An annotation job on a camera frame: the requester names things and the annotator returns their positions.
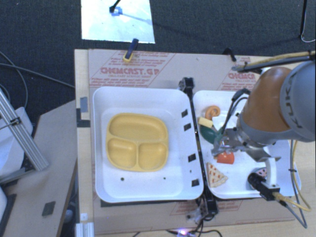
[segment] white tray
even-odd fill
[[[92,105],[96,192],[102,200],[188,200],[201,195],[203,180],[187,95],[175,89],[102,87],[94,92]],[[185,110],[188,114],[182,117]],[[105,149],[107,124],[119,113],[151,115],[165,123],[169,133],[169,156],[161,170],[126,171],[109,162]],[[191,128],[185,131],[186,124],[191,124]],[[196,154],[196,159],[189,162],[188,156],[192,154]],[[199,185],[192,186],[195,180]]]
[[[206,91],[202,90],[194,95],[194,106],[196,118],[204,117],[207,107],[216,105],[221,109],[221,114],[213,118],[214,126],[219,129],[225,122],[228,108],[231,104],[231,98],[234,92],[229,91]],[[242,100],[237,106],[236,113],[240,113],[245,100]],[[227,124],[227,128],[236,126],[237,117],[233,115]],[[236,152],[234,164],[217,163],[211,154],[213,145],[207,142],[201,135],[200,144],[204,164],[212,163],[219,171],[228,177],[228,180],[221,186],[210,188],[211,192],[222,199],[229,198],[258,198],[259,192],[250,188],[247,178],[248,175],[257,168],[265,167],[264,162],[255,162],[247,153]],[[280,156],[281,159],[276,162],[277,184],[281,187],[280,192],[284,196],[293,196],[294,191],[291,185],[290,176],[290,146],[287,140],[277,141],[273,146],[265,147],[268,154],[273,157]]]

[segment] pizza slice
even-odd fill
[[[208,184],[211,188],[224,184],[228,177],[221,173],[213,164],[207,163]]]

